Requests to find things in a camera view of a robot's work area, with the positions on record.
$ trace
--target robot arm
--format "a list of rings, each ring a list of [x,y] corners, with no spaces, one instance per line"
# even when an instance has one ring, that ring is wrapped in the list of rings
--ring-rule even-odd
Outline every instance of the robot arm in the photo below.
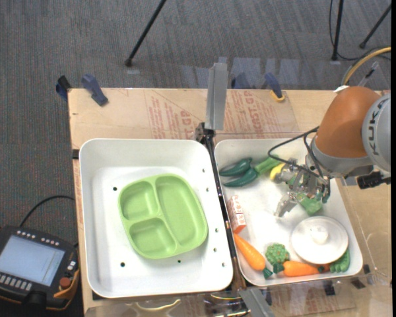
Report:
[[[390,100],[390,94],[380,97],[366,87],[341,90],[308,147],[306,164],[291,159],[273,177],[290,188],[275,215],[282,217],[297,203],[316,212],[330,195],[332,178],[357,176],[361,189],[390,184]]]

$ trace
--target plastic tray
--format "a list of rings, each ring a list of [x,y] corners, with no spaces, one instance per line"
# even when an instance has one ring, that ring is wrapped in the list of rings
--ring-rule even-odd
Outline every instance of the plastic tray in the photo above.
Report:
[[[198,197],[175,174],[143,178],[119,194],[119,213],[134,249],[146,258],[167,258],[190,251],[207,237]]]
[[[285,141],[285,139],[226,139],[218,143],[214,149],[215,159],[219,170],[244,157],[251,157],[257,164],[267,158],[271,147]],[[292,141],[273,152],[281,158],[288,160],[290,157],[298,159],[298,164],[303,164],[307,150],[302,139]],[[220,177],[224,183],[228,178]],[[240,236],[255,246],[263,255],[268,245],[278,242],[284,244],[290,253],[290,259],[304,262],[294,251],[291,243],[292,232],[295,227],[309,216],[301,205],[297,205],[283,217],[274,216],[277,204],[281,197],[288,191],[288,186],[272,182],[269,175],[262,175],[256,181],[242,188],[227,188],[222,186],[225,202],[233,195],[238,195],[246,220]],[[350,251],[350,266],[342,273],[320,273],[299,277],[285,277],[282,273],[273,274],[265,279],[262,272],[253,270],[241,253],[238,251],[240,269],[243,276],[252,284],[259,287],[271,285],[313,281],[318,279],[331,279],[357,274],[362,269],[362,254],[355,233],[350,223],[346,207],[343,203],[336,180],[331,181],[331,196],[323,208],[316,215],[330,217],[344,226],[348,234],[348,247]]]
[[[92,139],[79,152],[86,276],[106,298],[138,298],[225,289],[233,267],[213,166],[207,149],[192,140]],[[128,184],[161,174],[182,177],[203,209],[208,234],[187,252],[142,257],[120,218],[118,198]]]

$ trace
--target yellow cable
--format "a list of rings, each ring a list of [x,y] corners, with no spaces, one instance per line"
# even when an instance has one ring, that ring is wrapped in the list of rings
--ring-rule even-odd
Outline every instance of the yellow cable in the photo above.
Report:
[[[391,52],[391,46],[389,47],[384,47],[380,50],[376,50],[370,54],[368,54],[367,56],[364,56],[363,58],[359,59],[353,66],[350,67],[350,69],[346,72],[346,74],[344,75],[342,82],[341,82],[341,86],[345,86],[347,85],[347,83],[349,82],[350,77],[352,76],[353,73],[355,73],[355,71],[364,63],[367,62],[369,59],[371,59],[374,56],[380,55],[382,53],[387,53],[387,52]]]

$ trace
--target white plate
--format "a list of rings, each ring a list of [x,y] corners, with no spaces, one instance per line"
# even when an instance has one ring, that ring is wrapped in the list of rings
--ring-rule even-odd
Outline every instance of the white plate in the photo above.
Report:
[[[233,267],[208,150],[192,140],[92,139],[80,150],[86,274],[102,297],[151,297],[225,289]],[[184,178],[202,205],[209,233],[198,248],[163,260],[133,249],[117,199],[152,175]]]
[[[348,233],[331,217],[313,216],[295,227],[290,241],[295,252],[307,262],[327,264],[345,253]]]
[[[283,141],[286,141],[286,139],[225,139],[220,141],[214,150],[217,167],[220,170],[244,157],[252,157],[253,163],[261,162],[267,158],[267,152],[271,147]],[[302,139],[298,139],[279,147],[273,153],[286,160],[294,157],[298,160],[298,164],[303,164],[307,150]],[[227,178],[220,177],[220,180],[223,183],[227,181]],[[305,209],[301,205],[297,205],[290,212],[286,212],[283,217],[274,216],[279,200],[287,191],[288,186],[285,183],[276,184],[270,180],[269,175],[262,175],[250,185],[242,188],[222,186],[225,202],[232,195],[239,196],[246,220],[246,228],[239,234],[241,237],[251,243],[263,255],[265,255],[268,245],[275,242],[284,244],[292,260],[304,262],[294,251],[290,237],[296,225],[309,217]],[[255,271],[249,266],[238,251],[240,270],[247,281],[255,286],[267,287],[357,274],[362,269],[362,254],[336,180],[331,181],[330,198],[323,205],[323,208],[317,212],[317,215],[334,218],[346,229],[350,252],[350,265],[347,271],[342,273],[325,272],[299,277],[287,277],[278,273],[265,279],[260,271]],[[273,268],[268,261],[266,266],[269,269]]]

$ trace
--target gray carpet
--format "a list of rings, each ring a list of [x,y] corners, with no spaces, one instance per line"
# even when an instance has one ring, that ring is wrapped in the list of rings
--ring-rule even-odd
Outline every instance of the gray carpet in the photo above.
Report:
[[[208,68],[226,62],[248,88],[271,72],[282,89],[333,90],[357,58],[391,45],[389,13],[359,47],[391,0],[344,0],[336,60],[339,0],[167,0],[126,67],[159,2],[0,0],[0,225],[19,224],[48,196],[74,196],[67,103],[55,91],[62,75],[73,87],[90,73],[101,87],[207,88]],[[350,84],[374,61],[366,86],[391,89],[390,53]],[[51,200],[25,226],[75,243],[74,203]],[[67,310],[39,314],[82,315],[81,288]],[[0,317],[11,316],[36,315],[0,300]]]

